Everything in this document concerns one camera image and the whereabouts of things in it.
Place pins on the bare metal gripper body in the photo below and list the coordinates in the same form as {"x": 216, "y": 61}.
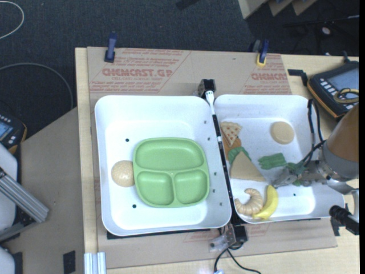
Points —
{"x": 319, "y": 175}

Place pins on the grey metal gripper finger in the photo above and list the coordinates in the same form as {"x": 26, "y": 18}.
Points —
{"x": 283, "y": 178}
{"x": 305, "y": 182}

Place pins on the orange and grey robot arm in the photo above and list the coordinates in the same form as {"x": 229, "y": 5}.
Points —
{"x": 343, "y": 141}

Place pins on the green toy beans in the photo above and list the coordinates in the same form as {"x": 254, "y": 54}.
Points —
{"x": 272, "y": 161}

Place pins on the yellow banana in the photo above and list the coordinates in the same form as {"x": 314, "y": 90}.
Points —
{"x": 272, "y": 201}

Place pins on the tan triangular bread slice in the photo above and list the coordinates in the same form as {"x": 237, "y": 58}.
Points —
{"x": 244, "y": 168}

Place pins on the beige toy croissant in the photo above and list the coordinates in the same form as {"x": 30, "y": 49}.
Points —
{"x": 252, "y": 204}

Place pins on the beige round biscuit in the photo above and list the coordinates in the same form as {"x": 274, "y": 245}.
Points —
{"x": 282, "y": 133}

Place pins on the green toy lettuce leaf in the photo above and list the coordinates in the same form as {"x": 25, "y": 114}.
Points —
{"x": 235, "y": 153}

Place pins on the toy pizza slice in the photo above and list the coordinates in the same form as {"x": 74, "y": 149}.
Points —
{"x": 230, "y": 131}

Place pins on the white plastic tray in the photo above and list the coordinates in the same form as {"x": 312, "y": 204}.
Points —
{"x": 159, "y": 113}
{"x": 262, "y": 110}

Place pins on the thin black and white rod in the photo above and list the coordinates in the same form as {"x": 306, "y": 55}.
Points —
{"x": 215, "y": 124}

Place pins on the green divided plate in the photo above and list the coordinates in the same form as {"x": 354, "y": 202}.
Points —
{"x": 171, "y": 170}

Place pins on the brown cardboard board red print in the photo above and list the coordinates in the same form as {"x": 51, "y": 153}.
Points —
{"x": 159, "y": 76}

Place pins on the beige round bread bun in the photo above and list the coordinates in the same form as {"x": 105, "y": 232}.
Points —
{"x": 122, "y": 173}

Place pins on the black cylinder on white bracket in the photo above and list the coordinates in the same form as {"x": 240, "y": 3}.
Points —
{"x": 343, "y": 215}

